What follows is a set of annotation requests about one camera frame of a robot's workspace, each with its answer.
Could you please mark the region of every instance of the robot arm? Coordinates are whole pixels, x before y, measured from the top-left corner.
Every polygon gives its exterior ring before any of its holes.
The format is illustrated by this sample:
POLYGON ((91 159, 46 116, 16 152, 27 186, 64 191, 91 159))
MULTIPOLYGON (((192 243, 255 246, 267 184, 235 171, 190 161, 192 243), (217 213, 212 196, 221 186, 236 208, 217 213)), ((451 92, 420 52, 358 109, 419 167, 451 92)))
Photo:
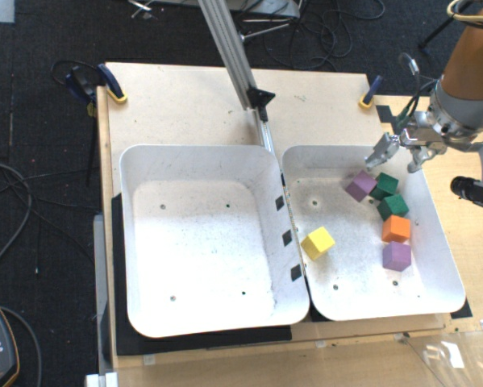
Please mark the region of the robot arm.
POLYGON ((452 2, 448 13, 468 26, 431 91, 429 107, 425 111, 413 108, 407 114, 407 106, 398 116, 397 133, 385 133, 365 162, 367 169, 373 168, 404 147, 413 158, 408 172, 414 173, 426 160, 444 154, 448 147, 461 152, 479 152, 481 181, 457 177, 452 182, 452 191, 483 206, 483 143, 473 143, 483 132, 483 8, 478 15, 457 15, 454 7, 462 1, 452 2))

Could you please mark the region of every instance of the yellow cube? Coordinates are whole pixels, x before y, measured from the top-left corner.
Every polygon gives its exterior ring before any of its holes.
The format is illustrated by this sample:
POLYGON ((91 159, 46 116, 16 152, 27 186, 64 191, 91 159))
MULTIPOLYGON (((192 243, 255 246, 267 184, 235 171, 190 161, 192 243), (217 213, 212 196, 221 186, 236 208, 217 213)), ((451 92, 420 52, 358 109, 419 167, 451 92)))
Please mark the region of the yellow cube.
POLYGON ((334 244, 335 241, 329 235, 327 229, 320 227, 304 238, 300 246, 312 260, 317 260, 321 255, 329 251, 334 244))

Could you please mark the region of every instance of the black mat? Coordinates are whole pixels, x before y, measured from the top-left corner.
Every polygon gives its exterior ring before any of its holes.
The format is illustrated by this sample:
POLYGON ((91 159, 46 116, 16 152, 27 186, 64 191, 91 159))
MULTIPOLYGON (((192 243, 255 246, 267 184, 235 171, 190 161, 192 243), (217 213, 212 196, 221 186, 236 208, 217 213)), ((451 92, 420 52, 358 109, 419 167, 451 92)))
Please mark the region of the black mat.
MULTIPOLYGON (((347 31, 338 30, 334 56, 316 70, 366 73, 370 81, 382 75, 378 94, 413 94, 414 81, 398 63, 401 52, 417 60, 423 75, 438 77, 463 31, 453 22, 428 44, 427 52, 420 52, 418 43, 446 20, 452 0, 380 0, 385 12, 374 20, 354 15, 377 15, 377 0, 337 1, 347 31)), ((312 22, 333 4, 311 0, 306 25, 315 30, 312 22)), ((136 8, 124 0, 15 0, 15 5, 15 23, 0 24, 0 160, 25 177, 80 172, 31 179, 39 198, 71 206, 38 203, 45 218, 40 229, 38 217, 32 215, 0 263, 0 303, 21 313, 39 336, 44 385, 82 386, 86 374, 97 372, 94 268, 84 252, 92 254, 92 208, 99 205, 99 179, 95 171, 90 185, 85 184, 92 120, 85 107, 51 79, 50 67, 62 59, 93 65, 106 60, 223 64, 198 8, 153 4, 150 19, 133 19, 136 8)), ((239 24, 245 34, 269 26, 239 24)), ((260 37, 250 40, 246 51, 251 66, 288 69, 292 30, 268 33, 266 47, 260 37)), ((325 50, 303 25, 296 34, 293 64, 310 69, 325 50)), ((332 44, 329 33, 323 44, 332 44)), ((183 82, 182 93, 186 90, 183 82)), ((23 213, 23 204, 11 191, 0 194, 0 248, 23 213)), ((23 360, 16 385, 29 387, 35 382, 33 345, 11 321, 23 360)))

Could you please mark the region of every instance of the purple cube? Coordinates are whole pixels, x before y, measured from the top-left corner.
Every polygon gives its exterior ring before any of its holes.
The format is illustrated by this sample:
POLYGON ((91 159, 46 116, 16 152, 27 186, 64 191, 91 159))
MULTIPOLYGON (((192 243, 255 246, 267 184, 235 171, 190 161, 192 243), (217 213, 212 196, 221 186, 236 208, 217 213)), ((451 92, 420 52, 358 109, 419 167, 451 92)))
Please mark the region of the purple cube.
POLYGON ((392 241, 383 250, 383 267, 404 271, 411 265, 411 247, 407 243, 392 241))
POLYGON ((361 202, 376 187, 377 181, 361 170, 345 189, 354 199, 361 202))

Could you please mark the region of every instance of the colored block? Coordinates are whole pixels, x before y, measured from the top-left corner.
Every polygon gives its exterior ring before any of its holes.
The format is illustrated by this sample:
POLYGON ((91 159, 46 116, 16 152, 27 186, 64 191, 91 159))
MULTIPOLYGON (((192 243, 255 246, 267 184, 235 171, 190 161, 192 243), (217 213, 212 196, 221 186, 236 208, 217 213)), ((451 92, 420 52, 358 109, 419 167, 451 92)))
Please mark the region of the colored block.
POLYGON ((399 185, 398 179, 381 172, 376 178, 376 181, 376 187, 369 194, 372 198, 382 201, 384 198, 391 197, 397 192, 397 187, 399 185))
POLYGON ((402 272, 411 265, 411 247, 407 243, 390 242, 383 249, 383 267, 402 272))
POLYGON ((329 251, 334 244, 335 241, 327 232, 327 229, 320 227, 304 238, 300 246, 312 260, 317 260, 321 255, 329 251))
POLYGON ((390 215, 383 223, 382 240, 385 242, 404 242, 411 236, 410 220, 390 215))
POLYGON ((390 215, 406 215, 410 208, 408 208, 408 205, 404 202, 402 195, 396 193, 391 197, 384 198, 377 206, 377 210, 379 211, 381 218, 383 218, 383 221, 385 221, 390 215))
POLYGON ((358 202, 366 197, 377 185, 377 181, 361 170, 345 190, 358 202))

